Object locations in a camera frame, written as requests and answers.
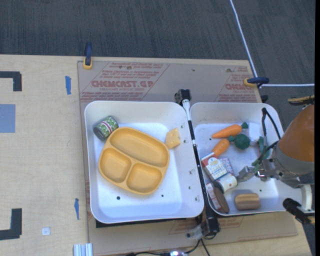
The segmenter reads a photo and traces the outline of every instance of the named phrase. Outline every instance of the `toy carrot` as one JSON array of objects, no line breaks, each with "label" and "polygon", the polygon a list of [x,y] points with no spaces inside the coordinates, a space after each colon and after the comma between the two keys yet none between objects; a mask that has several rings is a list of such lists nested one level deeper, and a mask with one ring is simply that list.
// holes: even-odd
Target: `toy carrot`
[{"label": "toy carrot", "polygon": [[215,147],[212,149],[212,152],[218,157],[220,156],[223,152],[225,152],[230,146],[230,142],[228,139],[223,138],[221,139]]},{"label": "toy carrot", "polygon": [[244,122],[242,125],[233,124],[230,125],[212,135],[212,138],[227,138],[229,136],[236,136],[237,134],[241,133],[242,129],[247,129],[248,124]]},{"label": "toy carrot", "polygon": [[230,142],[234,142],[235,146],[241,150],[245,150],[250,145],[250,139],[248,136],[240,133],[235,137],[229,136],[229,138],[221,139],[212,149],[212,152],[218,157],[224,153],[230,146]]}]

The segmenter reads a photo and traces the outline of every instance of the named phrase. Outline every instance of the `white tray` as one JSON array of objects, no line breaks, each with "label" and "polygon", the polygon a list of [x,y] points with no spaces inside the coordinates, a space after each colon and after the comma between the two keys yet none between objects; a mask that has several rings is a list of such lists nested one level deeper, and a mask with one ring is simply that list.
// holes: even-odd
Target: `white tray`
[{"label": "white tray", "polygon": [[[256,123],[260,125],[260,134],[263,136],[262,130],[262,108],[266,108],[273,118],[280,135],[283,134],[283,129],[279,116],[276,110],[265,103],[195,103],[190,109],[192,125],[194,130],[195,142],[197,145],[198,155],[200,158],[209,154],[214,148],[219,139],[213,139],[213,131],[218,131],[232,124],[241,125],[243,122]],[[268,117],[265,118],[265,126],[267,131],[267,142],[271,145],[278,140],[278,136]],[[230,145],[229,149],[220,157],[228,157],[237,176],[245,166],[252,166],[252,162],[260,155],[257,146],[250,146],[246,150],[236,148]],[[210,182],[209,177],[203,171],[204,180]],[[256,210],[237,210],[234,199],[235,196],[241,193],[257,193],[260,198],[261,207]],[[291,198],[297,202],[302,201],[302,191],[299,188],[291,188],[283,182],[271,179],[269,181],[261,181],[254,176],[245,182],[239,182],[238,186],[229,189],[224,194],[229,206],[229,213],[219,213],[223,216],[249,215],[268,212],[285,211],[283,201],[286,198]]]},{"label": "white tray", "polygon": [[[166,133],[178,128],[181,144],[169,150],[170,162],[158,189],[150,195],[126,191],[98,170],[104,142],[93,128],[106,116],[119,127],[131,127],[164,142]],[[145,220],[193,218],[204,208],[202,188],[185,110],[173,102],[94,101],[84,111],[90,206],[96,220],[106,224]]]}]

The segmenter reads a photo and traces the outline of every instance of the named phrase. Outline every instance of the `blue tape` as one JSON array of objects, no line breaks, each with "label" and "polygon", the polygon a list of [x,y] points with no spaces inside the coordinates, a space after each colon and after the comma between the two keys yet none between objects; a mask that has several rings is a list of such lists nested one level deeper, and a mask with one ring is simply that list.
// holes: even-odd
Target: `blue tape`
[{"label": "blue tape", "polygon": [[76,213],[76,219],[79,220],[79,199],[78,198],[74,200],[74,209]]},{"label": "blue tape", "polygon": [[0,104],[0,133],[16,132],[16,105]]},{"label": "blue tape", "polygon": [[65,88],[66,88],[66,93],[68,95],[71,94],[71,78],[69,76],[65,76]]}]

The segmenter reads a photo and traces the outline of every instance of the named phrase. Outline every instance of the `blue square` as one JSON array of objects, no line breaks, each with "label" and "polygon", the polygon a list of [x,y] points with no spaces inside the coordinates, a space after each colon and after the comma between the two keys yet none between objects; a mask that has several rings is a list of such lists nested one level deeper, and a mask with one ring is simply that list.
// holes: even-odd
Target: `blue square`
[{"label": "blue square", "polygon": [[16,105],[0,104],[0,133],[16,132]]}]

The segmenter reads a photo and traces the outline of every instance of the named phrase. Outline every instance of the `gray carpet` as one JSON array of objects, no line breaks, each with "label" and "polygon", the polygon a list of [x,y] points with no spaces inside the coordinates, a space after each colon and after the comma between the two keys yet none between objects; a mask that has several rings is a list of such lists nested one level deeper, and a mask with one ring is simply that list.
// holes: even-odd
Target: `gray carpet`
[{"label": "gray carpet", "polygon": [[[316,0],[234,6],[258,76],[271,84],[315,82]],[[94,56],[248,60],[229,0],[0,0],[0,54],[82,56],[88,41]],[[314,93],[260,89],[283,129],[302,109],[287,99]],[[304,229],[316,255],[315,227]]]}]

